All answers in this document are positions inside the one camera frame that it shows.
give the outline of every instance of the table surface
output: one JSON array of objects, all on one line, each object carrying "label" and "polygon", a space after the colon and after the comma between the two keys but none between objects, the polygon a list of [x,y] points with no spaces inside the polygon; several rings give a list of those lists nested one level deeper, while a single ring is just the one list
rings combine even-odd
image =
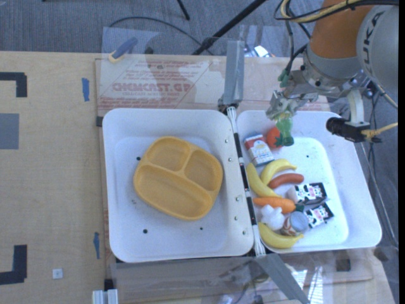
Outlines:
[{"label": "table surface", "polygon": [[[19,118],[18,147],[0,149],[0,273],[13,271],[14,246],[27,245],[27,277],[0,285],[2,303],[89,303],[93,290],[104,289],[108,234],[96,126],[101,58],[92,53],[0,52],[0,72],[23,72],[28,86],[28,96],[17,98],[16,82],[0,80],[0,114]],[[284,62],[279,60],[278,69]],[[250,82],[253,67],[262,65],[266,62],[259,58],[246,61]],[[262,71],[247,93],[263,85],[266,76],[277,85],[273,72]],[[325,301],[332,296],[334,303],[352,303],[353,296],[364,300],[367,291],[367,303],[382,298],[390,303],[380,262],[373,256],[368,262],[373,278],[325,286],[324,293],[330,288]],[[53,279],[54,269],[63,269],[61,279]],[[345,296],[333,296],[337,292]]]}]

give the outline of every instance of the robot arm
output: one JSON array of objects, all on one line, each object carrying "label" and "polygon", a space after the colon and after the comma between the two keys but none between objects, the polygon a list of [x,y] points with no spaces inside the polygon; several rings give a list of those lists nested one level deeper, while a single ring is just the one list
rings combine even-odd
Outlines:
[{"label": "robot arm", "polygon": [[[345,0],[325,0],[323,7]],[[389,89],[398,87],[399,7],[360,6],[318,20],[303,52],[300,70],[280,78],[266,111],[276,120],[318,96],[347,98],[351,119],[331,118],[327,129],[353,142],[366,139],[362,90],[370,79]]]}]

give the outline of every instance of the brown sausage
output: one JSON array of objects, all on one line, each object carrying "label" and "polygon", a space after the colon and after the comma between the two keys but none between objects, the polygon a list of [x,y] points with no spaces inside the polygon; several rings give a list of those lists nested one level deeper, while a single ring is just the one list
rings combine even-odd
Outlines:
[{"label": "brown sausage", "polygon": [[304,176],[301,174],[282,174],[273,178],[268,186],[274,189],[282,184],[300,184],[302,181],[304,181]]}]

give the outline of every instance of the red tomato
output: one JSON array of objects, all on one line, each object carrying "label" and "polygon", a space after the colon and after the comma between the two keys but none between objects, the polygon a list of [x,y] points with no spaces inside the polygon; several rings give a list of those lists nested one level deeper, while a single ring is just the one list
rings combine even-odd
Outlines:
[{"label": "red tomato", "polygon": [[272,129],[268,131],[266,142],[271,148],[281,148],[283,146],[280,131],[276,126],[274,126]]}]

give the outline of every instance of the banana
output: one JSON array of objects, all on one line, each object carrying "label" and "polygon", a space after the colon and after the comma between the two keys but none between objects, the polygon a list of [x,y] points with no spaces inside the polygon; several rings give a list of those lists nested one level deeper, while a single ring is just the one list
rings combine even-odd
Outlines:
[{"label": "banana", "polygon": [[282,197],[277,194],[272,188],[263,184],[260,179],[258,172],[256,171],[253,163],[249,163],[246,167],[247,181],[249,182],[249,187],[259,196],[259,197]]},{"label": "banana", "polygon": [[291,248],[295,243],[304,237],[304,234],[298,236],[283,236],[274,232],[266,224],[259,222],[260,237],[265,244],[277,249]]},{"label": "banana", "polygon": [[270,163],[266,164],[263,171],[260,174],[260,179],[263,184],[268,185],[271,181],[273,176],[280,171],[284,171],[287,169],[295,170],[297,168],[296,165],[293,165],[287,159],[276,159],[271,161]]}]

